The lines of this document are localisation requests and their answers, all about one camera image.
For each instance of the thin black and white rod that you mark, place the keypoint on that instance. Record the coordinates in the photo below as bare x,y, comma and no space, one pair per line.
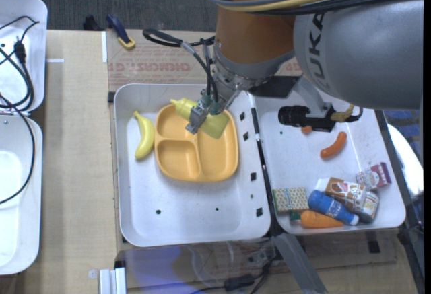
261,151

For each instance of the yellow divided plate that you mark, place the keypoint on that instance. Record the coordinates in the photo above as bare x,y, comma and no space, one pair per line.
208,158

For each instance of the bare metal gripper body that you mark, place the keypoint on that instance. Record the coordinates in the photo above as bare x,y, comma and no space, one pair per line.
226,84

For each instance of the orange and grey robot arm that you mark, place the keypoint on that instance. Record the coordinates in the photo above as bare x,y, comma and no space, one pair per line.
357,50

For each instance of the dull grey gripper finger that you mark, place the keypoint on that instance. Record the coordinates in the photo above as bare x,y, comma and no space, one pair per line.
196,119

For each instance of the white plastic tray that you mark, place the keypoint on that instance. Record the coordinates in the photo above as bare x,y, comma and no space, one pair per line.
296,168
188,212
30,77
23,218

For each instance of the white and orange carton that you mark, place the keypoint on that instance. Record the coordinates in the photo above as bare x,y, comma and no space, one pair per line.
367,203

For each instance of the yellow banana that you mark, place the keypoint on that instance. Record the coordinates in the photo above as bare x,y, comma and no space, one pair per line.
145,139

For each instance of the pink and white carton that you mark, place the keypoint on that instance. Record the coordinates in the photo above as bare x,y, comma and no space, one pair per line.
373,176

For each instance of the orange sausage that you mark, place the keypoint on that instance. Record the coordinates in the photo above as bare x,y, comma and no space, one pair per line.
333,146

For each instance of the yellow and green packet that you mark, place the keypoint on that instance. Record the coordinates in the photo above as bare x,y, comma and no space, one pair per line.
289,200

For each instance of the orange carrot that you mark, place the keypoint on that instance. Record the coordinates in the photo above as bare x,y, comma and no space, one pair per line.
318,220

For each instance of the blue bottle with white cap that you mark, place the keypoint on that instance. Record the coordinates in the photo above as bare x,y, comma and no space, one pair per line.
328,205

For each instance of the brown and white carton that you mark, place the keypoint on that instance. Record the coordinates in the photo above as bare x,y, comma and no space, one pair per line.
340,186

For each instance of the small orange toy piece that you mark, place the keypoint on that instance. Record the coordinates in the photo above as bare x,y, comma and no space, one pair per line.
306,129

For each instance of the black cylinder on white bracket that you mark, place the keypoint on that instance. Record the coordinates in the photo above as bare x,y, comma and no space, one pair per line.
293,116

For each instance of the brown cardboard board, red print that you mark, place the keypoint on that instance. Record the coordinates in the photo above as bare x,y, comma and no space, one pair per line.
151,64

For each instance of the yellow squeeze bottle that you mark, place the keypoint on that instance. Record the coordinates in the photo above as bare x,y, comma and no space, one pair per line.
215,124

